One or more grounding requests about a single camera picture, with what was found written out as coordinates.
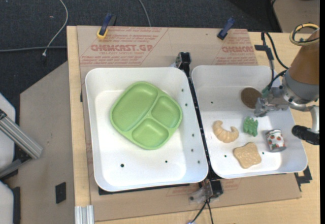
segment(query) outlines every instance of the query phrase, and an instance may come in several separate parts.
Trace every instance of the wooden table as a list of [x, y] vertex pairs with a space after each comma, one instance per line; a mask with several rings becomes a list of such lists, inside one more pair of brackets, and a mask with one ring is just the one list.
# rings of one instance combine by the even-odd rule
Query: wooden table
[[[77, 28], [67, 27], [68, 34], [68, 63], [70, 80], [70, 102], [71, 102], [71, 124], [72, 145], [74, 164], [74, 187], [75, 206], [85, 207], [91, 204], [89, 179], [86, 157], [86, 144], [84, 132], [83, 107], [80, 102], [80, 67], [78, 55]], [[249, 33], [252, 44], [261, 44], [260, 33]], [[299, 47], [292, 45], [288, 40], [288, 34], [272, 33], [271, 36], [277, 47], [281, 60], [289, 65], [296, 56]], [[268, 66], [265, 53], [256, 52], [259, 65]], [[282, 71], [281, 65], [275, 61], [275, 70]], [[311, 126], [311, 115], [309, 113], [292, 111], [296, 124]], [[304, 143], [313, 180], [302, 185], [302, 197], [296, 200], [274, 201], [251, 205], [232, 206], [212, 209], [214, 222], [217, 224], [252, 224], [252, 223], [320, 223], [320, 164], [319, 146]], [[197, 211], [186, 211], [179, 213], [152, 215], [129, 219], [102, 221], [99, 223], [128, 224], [128, 223], [187, 223], [193, 219]], [[210, 223], [208, 210], [204, 210], [197, 223]]]

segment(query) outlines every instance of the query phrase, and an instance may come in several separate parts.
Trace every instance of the croissant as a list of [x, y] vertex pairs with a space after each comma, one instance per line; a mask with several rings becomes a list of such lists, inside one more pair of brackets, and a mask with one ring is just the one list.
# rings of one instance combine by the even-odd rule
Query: croissant
[[223, 129], [221, 127], [222, 125], [222, 121], [217, 120], [213, 123], [212, 129], [213, 129], [213, 133], [216, 135], [216, 137], [224, 142], [224, 143], [230, 143], [235, 141], [238, 136], [239, 136], [239, 132], [237, 130], [237, 128], [235, 128], [234, 126], [230, 127], [231, 131], [227, 131], [225, 129]]

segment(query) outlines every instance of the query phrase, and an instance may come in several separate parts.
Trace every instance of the toy cookie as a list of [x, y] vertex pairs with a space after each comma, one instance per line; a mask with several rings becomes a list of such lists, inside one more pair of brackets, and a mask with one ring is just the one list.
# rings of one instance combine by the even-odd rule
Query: toy cookie
[[248, 87], [242, 90], [240, 97], [247, 107], [255, 108], [256, 101], [262, 97], [262, 94], [257, 89]]
[[235, 148], [233, 153], [240, 166], [244, 169], [253, 165], [258, 165], [262, 161], [257, 146], [252, 142], [249, 142], [242, 147]]

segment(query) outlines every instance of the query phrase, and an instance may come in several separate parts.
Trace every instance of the blue clamp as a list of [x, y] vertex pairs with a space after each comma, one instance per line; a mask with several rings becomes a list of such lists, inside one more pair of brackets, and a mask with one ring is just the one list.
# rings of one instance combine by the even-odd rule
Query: blue clamp
[[104, 39], [108, 32], [107, 27], [115, 25], [115, 22], [116, 16], [108, 13], [104, 19], [102, 27], [97, 32], [97, 37], [100, 39]]
[[233, 27], [235, 20], [233, 18], [229, 18], [224, 28], [218, 33], [217, 37], [220, 39], [225, 39], [228, 34], [228, 31], [231, 27]]

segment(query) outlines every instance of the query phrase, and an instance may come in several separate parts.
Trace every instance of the dark carpet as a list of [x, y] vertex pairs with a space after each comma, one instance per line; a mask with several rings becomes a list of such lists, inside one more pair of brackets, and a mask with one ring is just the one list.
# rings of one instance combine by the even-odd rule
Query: dark carpet
[[[148, 26], [137, 0], [62, 0], [68, 25], [101, 25], [110, 12], [116, 25]], [[152, 26], [222, 28], [233, 17], [235, 28], [279, 31], [269, 0], [142, 0]], [[0, 50], [46, 46], [63, 25], [59, 0], [0, 0]], [[52, 46], [65, 46], [66, 30]], [[0, 53], [0, 93], [16, 108], [19, 94], [67, 60], [65, 49]]]

